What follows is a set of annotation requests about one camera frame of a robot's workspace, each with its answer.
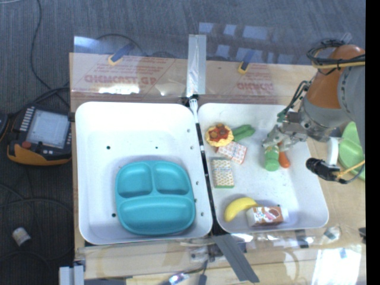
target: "small patterned box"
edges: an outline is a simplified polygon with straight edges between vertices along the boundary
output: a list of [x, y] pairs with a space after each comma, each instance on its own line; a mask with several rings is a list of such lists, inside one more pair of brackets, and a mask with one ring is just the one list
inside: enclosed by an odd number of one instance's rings
[[240, 145], [237, 142], [231, 141], [228, 145], [219, 147], [217, 153], [228, 157], [235, 163], [242, 164], [246, 151], [247, 147]]
[[213, 159], [211, 161], [211, 172], [215, 188], [233, 188], [233, 176], [231, 163], [226, 159]]

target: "blue divided plate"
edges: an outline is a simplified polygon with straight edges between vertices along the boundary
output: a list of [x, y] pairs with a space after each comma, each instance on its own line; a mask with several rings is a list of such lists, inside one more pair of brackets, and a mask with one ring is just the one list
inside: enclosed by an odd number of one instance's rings
[[176, 163], [127, 164], [116, 175], [115, 192], [119, 221], [132, 233], [167, 235], [185, 230], [194, 221], [190, 178]]

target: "yellow banana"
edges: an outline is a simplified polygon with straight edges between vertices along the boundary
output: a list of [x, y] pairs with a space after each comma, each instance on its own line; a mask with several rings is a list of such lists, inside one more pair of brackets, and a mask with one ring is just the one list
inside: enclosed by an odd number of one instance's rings
[[237, 198], [227, 205], [224, 211], [224, 220], [232, 221], [240, 211], [248, 210], [254, 206], [259, 206], [259, 204], [250, 197]]

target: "red and white box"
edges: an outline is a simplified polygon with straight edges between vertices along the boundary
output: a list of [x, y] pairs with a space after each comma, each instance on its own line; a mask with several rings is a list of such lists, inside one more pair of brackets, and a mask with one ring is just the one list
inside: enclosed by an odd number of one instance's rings
[[247, 147], [240, 145], [237, 142], [231, 141], [228, 145], [218, 147], [217, 153], [229, 158], [235, 163], [242, 164], [244, 161]]

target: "black handheld device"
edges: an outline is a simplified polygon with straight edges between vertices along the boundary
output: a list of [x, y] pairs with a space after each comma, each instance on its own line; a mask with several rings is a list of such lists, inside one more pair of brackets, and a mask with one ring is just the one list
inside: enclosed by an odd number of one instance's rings
[[16, 116], [8, 136], [7, 155], [16, 163], [51, 166], [71, 159], [67, 112], [28, 104]]

